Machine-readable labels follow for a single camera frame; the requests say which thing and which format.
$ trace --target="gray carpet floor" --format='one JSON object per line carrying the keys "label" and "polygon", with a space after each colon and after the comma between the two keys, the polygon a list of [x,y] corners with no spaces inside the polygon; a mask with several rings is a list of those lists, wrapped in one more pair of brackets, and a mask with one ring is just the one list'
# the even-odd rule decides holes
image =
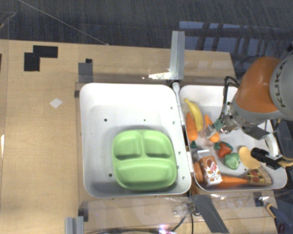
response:
{"label": "gray carpet floor", "polygon": [[[293,31],[293,0],[22,0],[111,45],[169,48],[181,21],[282,28]],[[18,0],[0,38],[99,43]]]}

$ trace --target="green divided plate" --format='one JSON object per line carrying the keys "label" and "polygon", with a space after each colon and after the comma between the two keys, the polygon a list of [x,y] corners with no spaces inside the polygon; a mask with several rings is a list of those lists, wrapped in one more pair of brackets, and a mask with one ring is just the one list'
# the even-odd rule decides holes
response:
{"label": "green divided plate", "polygon": [[134,191],[167,188],[177,178],[170,139],[154,130],[129,130],[116,135],[112,147],[116,181]]}

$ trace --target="black cable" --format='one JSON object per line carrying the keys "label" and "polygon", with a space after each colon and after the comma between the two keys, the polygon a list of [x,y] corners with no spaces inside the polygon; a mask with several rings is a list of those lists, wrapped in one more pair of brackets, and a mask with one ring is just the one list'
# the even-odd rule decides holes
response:
{"label": "black cable", "polygon": [[237,86],[240,85],[240,84],[238,83],[238,81],[237,81],[235,78],[231,77],[231,76],[226,76],[226,77],[225,77],[225,85],[227,84],[227,81],[228,81],[229,79],[231,79],[231,80],[232,80]]}
{"label": "black cable", "polygon": [[279,126],[279,122],[277,121],[275,127],[274,127],[274,130],[276,131],[278,129],[278,126]]}
{"label": "black cable", "polygon": [[229,87],[229,85],[232,85],[233,87],[236,87],[236,88],[239,87],[238,85],[236,85],[235,83],[232,83],[232,82],[228,82],[227,85],[228,85],[228,87]]}
{"label": "black cable", "polygon": [[[181,221],[174,227],[171,229],[172,232],[174,232],[183,222],[184,220],[186,219],[187,215],[185,215]],[[106,231],[94,231],[94,232],[89,232],[87,234],[105,234],[105,233],[108,233],[108,234],[121,234],[121,233],[125,233],[125,232],[147,232],[147,233],[152,233],[152,234],[158,234],[158,230],[157,229],[121,229],[121,228],[117,228],[117,229],[109,229],[109,230],[106,230]]]}
{"label": "black cable", "polygon": [[192,213],[190,213],[190,215],[191,215],[191,234],[193,234],[193,232],[194,232],[194,222],[193,222]]}
{"label": "black cable", "polygon": [[177,224],[174,228],[171,229],[172,232],[174,232],[183,222],[184,220],[186,219],[187,215],[185,215],[181,221],[179,222],[179,224]]}
{"label": "black cable", "polygon": [[156,229],[110,229],[106,231],[94,231],[94,232],[89,232],[87,234],[122,234],[125,232],[145,232],[145,233],[151,233],[151,234],[158,234],[158,230]]}

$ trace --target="wooden table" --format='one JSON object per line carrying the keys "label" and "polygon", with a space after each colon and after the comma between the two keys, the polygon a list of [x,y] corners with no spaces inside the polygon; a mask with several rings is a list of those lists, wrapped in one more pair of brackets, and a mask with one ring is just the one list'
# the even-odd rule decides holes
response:
{"label": "wooden table", "polygon": [[[58,58],[41,58],[40,72],[25,72],[24,53],[33,52],[33,45],[58,46]],[[166,72],[170,50],[0,40],[0,54],[0,234],[63,234],[65,218],[76,217],[79,207],[78,63],[92,59],[94,75],[141,79]],[[186,51],[185,75],[221,84],[224,76],[234,76],[230,55]],[[58,108],[49,104],[56,98],[63,102]],[[229,208],[220,214],[227,215]],[[232,233],[276,233],[268,213],[250,202],[225,224]],[[195,233],[209,233],[199,219],[195,228]],[[190,233],[190,224],[178,231]]]}

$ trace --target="orange carrot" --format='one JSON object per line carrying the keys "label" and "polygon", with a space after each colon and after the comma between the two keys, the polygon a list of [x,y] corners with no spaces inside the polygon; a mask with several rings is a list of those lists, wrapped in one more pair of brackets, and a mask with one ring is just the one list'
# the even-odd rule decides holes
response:
{"label": "orange carrot", "polygon": [[186,116],[186,128],[187,128],[187,135],[189,140],[195,141],[197,138],[197,130],[196,130],[194,119],[192,118],[190,113],[187,113],[187,116]]}
{"label": "orange carrot", "polygon": [[223,181],[217,185],[217,187],[219,187],[219,188],[243,185],[243,184],[248,183],[248,181],[246,179],[239,178],[239,177],[231,177],[231,176],[222,175],[222,174],[221,174],[221,179]]}
{"label": "orange carrot", "polygon": [[[204,115],[204,118],[205,118],[206,127],[213,124],[213,122],[211,121],[211,119],[208,115]],[[209,138],[209,140],[213,143],[218,142],[220,140],[219,133],[218,132],[215,133],[212,137]]]}

